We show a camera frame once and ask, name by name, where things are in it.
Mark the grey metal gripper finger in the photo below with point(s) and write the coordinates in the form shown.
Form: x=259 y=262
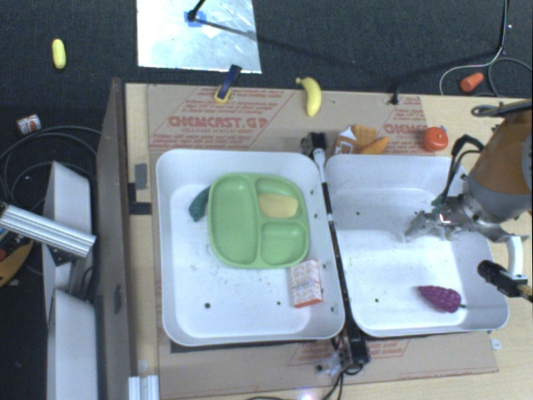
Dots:
x=418 y=225
x=447 y=231

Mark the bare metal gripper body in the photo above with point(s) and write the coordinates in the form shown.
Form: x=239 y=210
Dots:
x=462 y=215

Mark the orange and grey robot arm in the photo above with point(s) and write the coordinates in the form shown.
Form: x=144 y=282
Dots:
x=501 y=169

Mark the white plastic tray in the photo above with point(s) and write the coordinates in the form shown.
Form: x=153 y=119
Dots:
x=233 y=306
x=387 y=265

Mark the purple toy grapes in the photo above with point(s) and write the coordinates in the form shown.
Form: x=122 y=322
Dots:
x=441 y=298

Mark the orange round toy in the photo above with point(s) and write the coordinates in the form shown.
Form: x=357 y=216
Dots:
x=435 y=139

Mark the thin black and white rod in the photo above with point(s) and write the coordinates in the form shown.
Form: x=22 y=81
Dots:
x=332 y=223

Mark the orange toy croissant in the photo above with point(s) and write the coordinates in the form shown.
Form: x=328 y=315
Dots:
x=377 y=145

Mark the orange toy waffle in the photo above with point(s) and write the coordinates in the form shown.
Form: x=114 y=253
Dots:
x=364 y=133

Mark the brown and white carton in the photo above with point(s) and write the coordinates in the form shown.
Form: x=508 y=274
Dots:
x=343 y=144

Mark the orange and white carton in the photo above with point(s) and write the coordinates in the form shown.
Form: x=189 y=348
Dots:
x=306 y=283

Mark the orange carrot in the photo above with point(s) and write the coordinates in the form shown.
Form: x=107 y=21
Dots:
x=472 y=81

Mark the yellow toy bread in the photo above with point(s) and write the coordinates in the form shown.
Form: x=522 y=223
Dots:
x=278 y=206

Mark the yellow banana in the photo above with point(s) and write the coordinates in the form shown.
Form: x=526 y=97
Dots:
x=313 y=96

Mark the green divided plate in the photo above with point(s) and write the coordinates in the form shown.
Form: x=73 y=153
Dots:
x=233 y=223

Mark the dark green toy vegetable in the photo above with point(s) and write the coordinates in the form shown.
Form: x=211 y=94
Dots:
x=197 y=206

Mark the brown cardboard board red print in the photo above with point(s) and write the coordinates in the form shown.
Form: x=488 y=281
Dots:
x=195 y=115

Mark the yellow oval toy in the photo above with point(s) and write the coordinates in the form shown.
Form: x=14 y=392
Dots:
x=58 y=53

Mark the small orange and white can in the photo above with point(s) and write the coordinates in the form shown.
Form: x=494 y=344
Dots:
x=29 y=124

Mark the black cylinder on white bracket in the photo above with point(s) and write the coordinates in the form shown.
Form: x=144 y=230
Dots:
x=497 y=274

